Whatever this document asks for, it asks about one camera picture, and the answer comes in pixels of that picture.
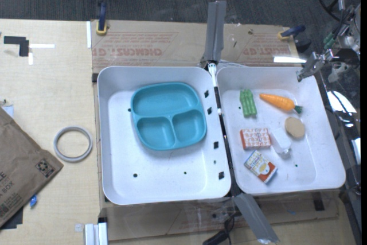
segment wooden table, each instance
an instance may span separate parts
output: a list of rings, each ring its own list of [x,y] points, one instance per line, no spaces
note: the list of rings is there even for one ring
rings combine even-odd
[[[15,121],[53,154],[54,136],[63,127],[80,125],[96,138],[86,22],[0,20],[0,31],[0,97],[14,104]],[[29,65],[27,57],[19,57],[18,45],[3,43],[4,36],[26,37],[30,44],[55,44],[55,48],[32,49],[33,65]],[[76,156],[86,148],[87,140],[78,133],[60,140],[60,149],[67,155]],[[96,223],[100,212],[96,148],[77,164],[64,162],[61,172],[37,196],[34,208],[24,207],[23,224],[0,231],[0,244],[83,244],[78,225]],[[353,244],[341,201],[338,208],[334,219],[277,224],[274,230],[283,244]],[[113,244],[201,244],[214,233]],[[259,244],[249,228],[232,234],[233,244]]]

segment gray tape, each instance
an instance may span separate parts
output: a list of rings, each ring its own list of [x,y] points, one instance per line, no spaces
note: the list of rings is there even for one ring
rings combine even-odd
[[[262,244],[279,242],[278,236],[251,195],[239,194],[234,198],[234,201],[252,232],[255,234],[257,241]]]

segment small box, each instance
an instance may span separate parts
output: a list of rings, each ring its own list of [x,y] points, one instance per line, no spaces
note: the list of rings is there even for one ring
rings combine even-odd
[[[271,146],[267,128],[242,129],[240,130],[243,149],[261,148]]]
[[[251,153],[244,165],[264,183],[269,182],[278,170],[274,164],[264,158],[257,150],[254,150],[253,153]]]

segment blue plate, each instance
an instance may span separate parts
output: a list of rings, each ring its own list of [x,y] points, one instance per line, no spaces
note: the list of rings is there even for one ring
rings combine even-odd
[[[131,98],[131,113],[139,139],[154,150],[186,147],[206,134],[201,101],[185,83],[160,83],[138,89]]]

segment carrot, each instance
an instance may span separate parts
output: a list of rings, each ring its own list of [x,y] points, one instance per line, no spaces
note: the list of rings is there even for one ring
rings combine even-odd
[[[262,93],[260,98],[282,110],[290,111],[294,109],[299,114],[302,112],[302,106],[295,105],[293,100],[287,97]]]

